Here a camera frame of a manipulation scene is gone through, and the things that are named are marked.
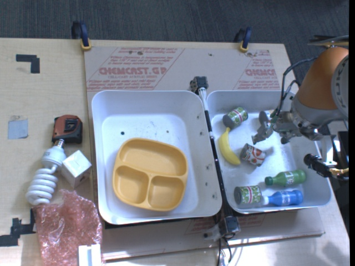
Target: white tray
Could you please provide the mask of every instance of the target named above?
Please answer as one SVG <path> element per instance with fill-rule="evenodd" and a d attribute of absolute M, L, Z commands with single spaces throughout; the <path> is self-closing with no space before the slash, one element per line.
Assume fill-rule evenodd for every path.
<path fill-rule="evenodd" d="M 280 100 L 279 91 L 213 91 L 207 97 L 211 126 L 215 137 L 217 154 L 222 169 L 222 178 L 226 190 L 228 204 L 237 212 L 243 214 L 273 212 L 281 210 L 318 207 L 326 205 L 331 199 L 331 186 L 327 178 L 323 178 L 316 171 L 309 169 L 303 162 L 306 154 L 319 155 L 317 143 L 305 137 L 294 137 L 285 145 L 281 144 L 278 133 L 266 140 L 253 145 L 252 135 L 260 127 L 258 120 L 260 111 L 273 111 Z M 227 162 L 218 147 L 218 139 L 226 127 L 222 122 L 223 115 L 235 107 L 241 106 L 248 112 L 248 119 L 229 133 L 229 142 L 232 151 L 239 156 L 245 143 L 252 145 L 266 153 L 266 158 L 260 167 L 241 160 L 238 166 Z M 283 110 L 290 108 L 287 98 Z M 292 171 L 300 168 L 306 172 L 307 180 L 299 185 L 288 188 L 266 186 L 266 176 L 275 176 L 281 171 Z M 262 195 L 270 196 L 279 190 L 298 189 L 303 193 L 303 202 L 300 205 L 285 207 L 265 207 L 259 203 L 240 204 L 234 199 L 236 186 L 259 185 Z"/>
<path fill-rule="evenodd" d="M 202 101 L 190 91 L 101 91 L 92 99 L 98 179 L 98 207 L 111 224 L 210 217 L 222 206 Z M 181 149 L 189 175 L 180 205 L 158 212 L 122 202 L 112 187 L 117 152 L 141 137 Z"/>

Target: bubble wrap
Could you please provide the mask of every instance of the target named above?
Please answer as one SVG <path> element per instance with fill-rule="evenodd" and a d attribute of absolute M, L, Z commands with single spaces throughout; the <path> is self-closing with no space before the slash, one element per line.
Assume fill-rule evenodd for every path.
<path fill-rule="evenodd" d="M 102 224 L 95 204 L 75 191 L 60 192 L 62 204 L 33 207 L 44 266 L 76 266 L 80 245 L 102 243 Z"/>

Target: banana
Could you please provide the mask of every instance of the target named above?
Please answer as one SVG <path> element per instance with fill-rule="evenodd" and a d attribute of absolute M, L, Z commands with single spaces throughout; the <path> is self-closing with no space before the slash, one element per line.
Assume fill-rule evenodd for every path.
<path fill-rule="evenodd" d="M 231 129 L 229 127 L 227 127 L 226 131 L 218 139 L 218 144 L 219 144 L 221 153 L 222 153 L 223 157 L 226 159 L 226 161 L 233 164 L 233 165 L 239 165 L 240 160 L 235 155 L 235 153 L 233 153 L 233 151 L 231 150 L 231 147 L 229 145 L 229 131 L 231 131 Z"/>

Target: wooden table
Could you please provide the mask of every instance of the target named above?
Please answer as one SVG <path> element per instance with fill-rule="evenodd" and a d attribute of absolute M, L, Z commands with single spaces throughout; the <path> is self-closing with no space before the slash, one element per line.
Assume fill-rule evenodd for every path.
<path fill-rule="evenodd" d="M 136 42 L 92 40 L 93 46 L 176 47 L 238 49 L 234 43 Z M 290 65 L 282 44 L 250 44 L 268 49 L 277 76 Z M 16 62 L 16 54 L 40 57 L 40 74 L 31 74 L 29 63 Z M 29 223 L 30 205 L 24 195 L 34 172 L 41 168 L 43 152 L 52 146 L 55 117 L 73 114 L 84 124 L 82 144 L 68 144 L 67 153 L 76 150 L 91 159 L 89 119 L 85 84 L 85 64 L 79 40 L 0 39 L 0 198 L 2 216 L 0 235 L 9 234 L 12 218 Z M 27 119 L 28 136 L 8 139 L 8 123 Z M 93 199 L 92 178 L 82 183 L 77 193 Z M 64 180 L 57 189 L 71 189 Z M 59 202 L 58 196 L 53 202 Z M 233 247 L 230 265 L 349 265 L 349 236 L 332 194 L 328 205 L 319 207 L 325 229 L 320 237 L 283 239 Z M 41 265 L 36 234 L 21 235 L 18 246 L 0 248 L 0 265 Z M 112 265 L 215 265 L 217 249 L 196 249 L 136 257 Z"/>

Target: can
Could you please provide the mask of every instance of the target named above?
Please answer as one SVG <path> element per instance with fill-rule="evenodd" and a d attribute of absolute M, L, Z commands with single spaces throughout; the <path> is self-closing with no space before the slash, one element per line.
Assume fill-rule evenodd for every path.
<path fill-rule="evenodd" d="M 234 199 L 237 204 L 252 204 L 261 201 L 261 190 L 258 185 L 234 188 Z"/>
<path fill-rule="evenodd" d="M 243 121 L 248 119 L 248 112 L 238 106 L 237 108 L 231 110 L 227 114 L 225 114 L 222 118 L 223 123 L 226 127 L 233 129 L 242 124 Z"/>
<path fill-rule="evenodd" d="M 240 158 L 242 160 L 248 161 L 256 166 L 261 166 L 264 162 L 266 154 L 258 148 L 246 143 L 240 152 Z"/>

